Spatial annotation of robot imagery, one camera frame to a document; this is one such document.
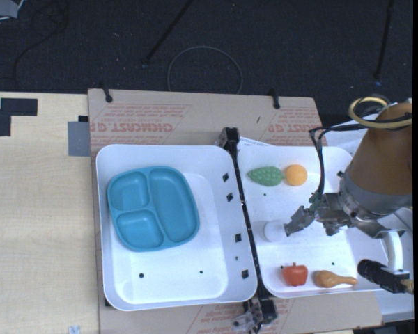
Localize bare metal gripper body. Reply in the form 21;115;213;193
312;192;407;240

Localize white plastic tray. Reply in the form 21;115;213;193
95;143;259;312
235;144;388;299

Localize orange ball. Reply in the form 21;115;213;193
284;164;309;187

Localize tan pear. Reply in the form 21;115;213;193
313;269;359;289

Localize thin black rod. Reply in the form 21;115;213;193
226;141;271;304

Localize red apple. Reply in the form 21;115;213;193
280;262;309;287

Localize green grapes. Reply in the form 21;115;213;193
247;166;286;188

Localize white paper sheet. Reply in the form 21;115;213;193
238;136;277;149

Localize blue divided plate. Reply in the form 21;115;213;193
106;165;201;253

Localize brown cardboard board red print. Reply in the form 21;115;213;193
87;88;385;334

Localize black cylinder on white bracket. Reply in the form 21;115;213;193
356;229;414;295

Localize black block with wires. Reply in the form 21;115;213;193
257;296;279;326
217;127;240;150

